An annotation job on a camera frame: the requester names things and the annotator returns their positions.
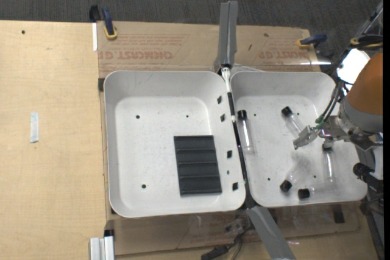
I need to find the brown cardboard board red print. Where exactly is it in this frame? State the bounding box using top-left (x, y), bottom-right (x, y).
top-left (96, 20), bottom-right (361, 256)

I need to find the black block with thin wires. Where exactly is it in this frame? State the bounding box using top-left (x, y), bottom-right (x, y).
top-left (200, 245), bottom-right (230, 260)

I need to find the black ribbed rectangular holder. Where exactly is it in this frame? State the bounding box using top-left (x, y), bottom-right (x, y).
top-left (173, 135), bottom-right (223, 197)

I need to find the white plastic tray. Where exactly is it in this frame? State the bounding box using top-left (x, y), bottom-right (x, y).
top-left (103, 70), bottom-right (247, 219)
top-left (229, 71), bottom-right (369, 209)

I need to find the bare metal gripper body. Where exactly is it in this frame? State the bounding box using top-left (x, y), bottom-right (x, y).
top-left (316, 115), bottom-right (356, 144)

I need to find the clear plastic tube black cap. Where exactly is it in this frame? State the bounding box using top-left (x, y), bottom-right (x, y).
top-left (279, 160), bottom-right (309, 194)
top-left (297, 179), bottom-right (338, 200)
top-left (322, 142), bottom-right (337, 183)
top-left (236, 110), bottom-right (255, 153)
top-left (280, 106), bottom-right (306, 135)

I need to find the thin black and white rod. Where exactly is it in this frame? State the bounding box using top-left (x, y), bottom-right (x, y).
top-left (221, 67), bottom-right (252, 209)

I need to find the black cylinder on white bracket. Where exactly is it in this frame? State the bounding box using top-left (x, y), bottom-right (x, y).
top-left (352, 142), bottom-right (384, 192)

